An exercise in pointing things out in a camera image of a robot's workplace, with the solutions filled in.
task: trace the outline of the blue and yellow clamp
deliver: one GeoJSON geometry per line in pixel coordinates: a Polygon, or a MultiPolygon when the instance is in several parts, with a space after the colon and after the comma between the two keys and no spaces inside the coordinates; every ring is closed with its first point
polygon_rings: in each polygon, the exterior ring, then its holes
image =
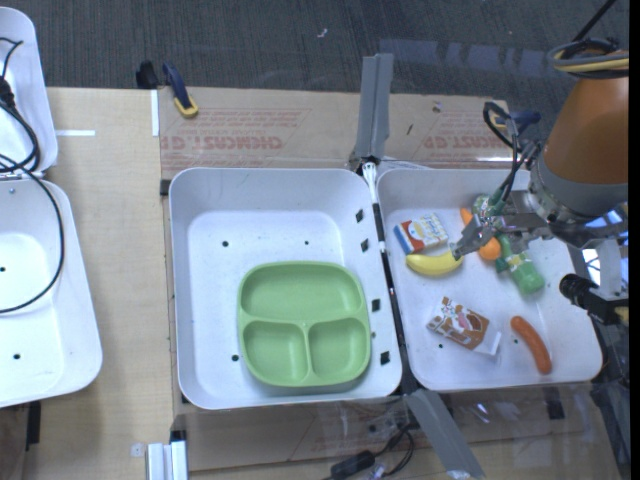
{"type": "Polygon", "coordinates": [[[196,102],[193,101],[193,98],[187,92],[187,88],[184,85],[178,69],[172,62],[165,61],[164,64],[162,64],[162,71],[167,77],[167,83],[173,88],[173,102],[178,112],[186,118],[195,117],[198,114],[198,105],[196,105],[196,102]]]}

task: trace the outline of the wooden surface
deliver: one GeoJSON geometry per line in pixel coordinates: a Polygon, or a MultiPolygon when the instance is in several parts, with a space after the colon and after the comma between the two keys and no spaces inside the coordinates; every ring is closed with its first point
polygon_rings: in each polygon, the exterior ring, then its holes
{"type": "MultiPolygon", "coordinates": [[[[57,130],[95,131],[59,137],[58,164],[47,179],[71,201],[104,362],[87,388],[42,401],[40,442],[26,453],[23,480],[144,480],[144,446],[167,443],[173,421],[160,160],[150,94],[48,93],[57,130]]],[[[563,397],[579,424],[553,421],[545,435],[528,436],[523,428],[523,437],[472,445],[488,478],[619,478],[601,414],[585,396],[588,386],[572,389],[563,397]]],[[[401,455],[383,460],[393,465],[401,455]]],[[[318,480],[335,462],[252,466],[192,478],[318,480]]],[[[394,478],[451,477],[425,448],[394,478]]]]}

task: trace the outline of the white strip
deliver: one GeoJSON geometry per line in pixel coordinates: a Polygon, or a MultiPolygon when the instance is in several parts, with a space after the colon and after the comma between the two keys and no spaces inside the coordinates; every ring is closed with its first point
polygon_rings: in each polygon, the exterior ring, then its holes
{"type": "Polygon", "coordinates": [[[58,137],[95,137],[95,130],[56,130],[58,137]]]}
{"type": "Polygon", "coordinates": [[[160,121],[158,119],[158,91],[151,91],[151,133],[153,137],[160,135],[160,121]]]}

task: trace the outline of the black connector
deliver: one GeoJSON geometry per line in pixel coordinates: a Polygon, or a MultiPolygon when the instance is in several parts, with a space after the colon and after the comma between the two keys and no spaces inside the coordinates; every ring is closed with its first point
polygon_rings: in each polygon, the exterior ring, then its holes
{"type": "Polygon", "coordinates": [[[369,450],[360,452],[358,455],[349,457],[338,464],[331,466],[331,479],[344,480],[352,475],[372,467],[376,462],[376,457],[369,450]]]}

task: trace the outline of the dark gray carpet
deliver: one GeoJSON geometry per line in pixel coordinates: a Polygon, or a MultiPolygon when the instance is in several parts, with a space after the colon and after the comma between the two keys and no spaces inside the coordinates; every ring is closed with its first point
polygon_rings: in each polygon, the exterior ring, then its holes
{"type": "MultiPolygon", "coordinates": [[[[142,60],[187,85],[358,92],[395,54],[392,91],[505,99],[546,133],[574,79],[544,55],[607,0],[0,0],[34,21],[49,86],[135,88],[142,60]]],[[[589,35],[629,43],[630,0],[589,35]]]]}

